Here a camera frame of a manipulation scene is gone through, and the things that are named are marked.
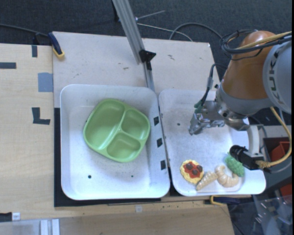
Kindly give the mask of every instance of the toy cookie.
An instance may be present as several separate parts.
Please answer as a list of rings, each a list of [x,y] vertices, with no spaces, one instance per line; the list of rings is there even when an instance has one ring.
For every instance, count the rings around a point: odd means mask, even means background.
[[[182,176],[190,183],[197,184],[204,175],[202,166],[195,160],[186,160],[180,167]]]

